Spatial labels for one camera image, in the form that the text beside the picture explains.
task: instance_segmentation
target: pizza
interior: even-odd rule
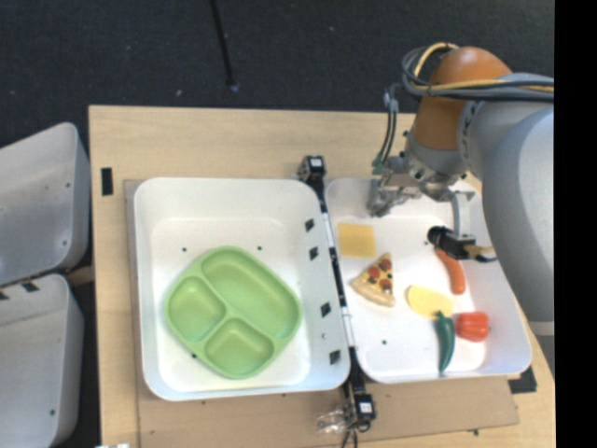
[[[351,282],[351,287],[369,301],[388,307],[394,306],[394,284],[392,281],[392,258],[383,254],[370,264]]]

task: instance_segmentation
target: green divided plate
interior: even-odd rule
[[[233,379],[270,365],[302,319],[294,291],[239,247],[213,249],[186,269],[166,298],[166,320],[203,363]]]

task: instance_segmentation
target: wooden board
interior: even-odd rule
[[[398,134],[412,123],[400,115]],[[325,393],[167,402],[139,376],[124,182],[156,176],[289,177],[305,155],[323,155],[328,178],[370,175],[385,132],[382,113],[92,106],[93,244],[104,444],[324,446],[315,416],[342,401]],[[404,144],[397,138],[395,152]],[[111,170],[113,192],[103,194]],[[379,418],[371,446],[554,446],[555,384],[534,337],[539,390],[513,398],[504,377],[368,385]],[[454,432],[450,435],[421,435]],[[401,440],[403,437],[417,437]]]

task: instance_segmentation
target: red pepper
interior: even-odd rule
[[[456,318],[456,335],[471,342],[482,342],[489,335],[489,317],[484,312],[466,312]]]

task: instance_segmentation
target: black carpet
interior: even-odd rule
[[[89,147],[91,104],[383,111],[400,59],[445,40],[554,76],[555,0],[217,0],[240,90],[208,0],[0,0],[0,147],[72,121]],[[417,102],[403,91],[401,110]],[[97,439],[92,288],[81,423]]]

